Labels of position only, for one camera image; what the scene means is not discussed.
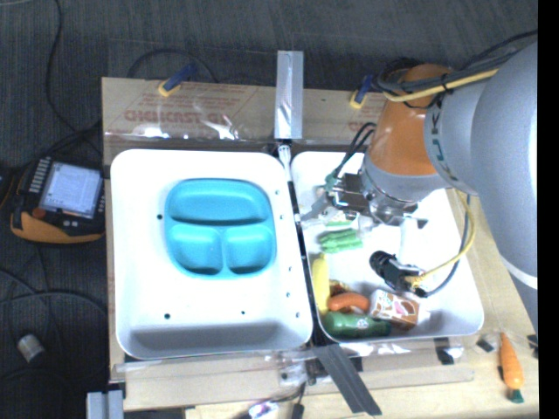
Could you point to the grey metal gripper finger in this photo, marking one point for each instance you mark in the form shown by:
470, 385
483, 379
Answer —
318, 210
324, 190

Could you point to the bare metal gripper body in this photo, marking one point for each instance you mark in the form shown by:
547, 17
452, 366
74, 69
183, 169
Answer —
356, 194

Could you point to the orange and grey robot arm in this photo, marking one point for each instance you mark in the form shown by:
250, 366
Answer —
480, 138

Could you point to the white and green packet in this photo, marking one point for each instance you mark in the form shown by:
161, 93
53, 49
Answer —
341, 221

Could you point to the green toy vegetable bundle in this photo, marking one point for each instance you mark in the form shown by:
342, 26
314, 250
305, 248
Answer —
340, 240

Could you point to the yellow banana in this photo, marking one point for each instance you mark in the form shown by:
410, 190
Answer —
321, 277

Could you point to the brown toy biscuit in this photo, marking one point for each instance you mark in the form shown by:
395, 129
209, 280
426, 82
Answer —
337, 287

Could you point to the orange sausage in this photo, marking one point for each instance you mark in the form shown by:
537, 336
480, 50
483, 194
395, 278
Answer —
347, 302

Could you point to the blue divided plate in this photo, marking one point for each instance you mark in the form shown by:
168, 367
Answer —
218, 225

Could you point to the brown and white carton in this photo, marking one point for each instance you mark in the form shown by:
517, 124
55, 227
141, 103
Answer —
393, 307

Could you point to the green bottle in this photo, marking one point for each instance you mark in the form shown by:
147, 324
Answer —
354, 324

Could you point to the white plastic tray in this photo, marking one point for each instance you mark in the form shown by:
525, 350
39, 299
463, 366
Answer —
445, 277
144, 277

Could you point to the brown cardboard board red print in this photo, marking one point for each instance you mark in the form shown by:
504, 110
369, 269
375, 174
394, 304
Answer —
209, 111

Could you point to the orange carrot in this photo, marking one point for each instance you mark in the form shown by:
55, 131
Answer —
511, 365

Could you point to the small silver can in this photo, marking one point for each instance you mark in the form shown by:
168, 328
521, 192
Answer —
30, 347

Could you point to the black cylinder on white bracket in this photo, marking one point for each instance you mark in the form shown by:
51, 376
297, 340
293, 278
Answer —
391, 271

